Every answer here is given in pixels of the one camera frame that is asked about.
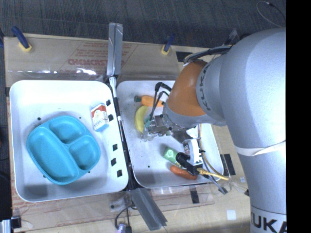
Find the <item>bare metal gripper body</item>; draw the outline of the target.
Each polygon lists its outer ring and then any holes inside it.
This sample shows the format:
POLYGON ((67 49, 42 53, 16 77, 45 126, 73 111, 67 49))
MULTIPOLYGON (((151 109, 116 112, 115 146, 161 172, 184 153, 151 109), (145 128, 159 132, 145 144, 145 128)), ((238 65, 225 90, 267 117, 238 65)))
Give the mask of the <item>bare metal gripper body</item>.
POLYGON ((145 119, 145 141, 153 140, 157 136, 172 136, 178 142, 189 140, 186 128, 180 127, 171 122, 164 115, 148 116, 145 119))

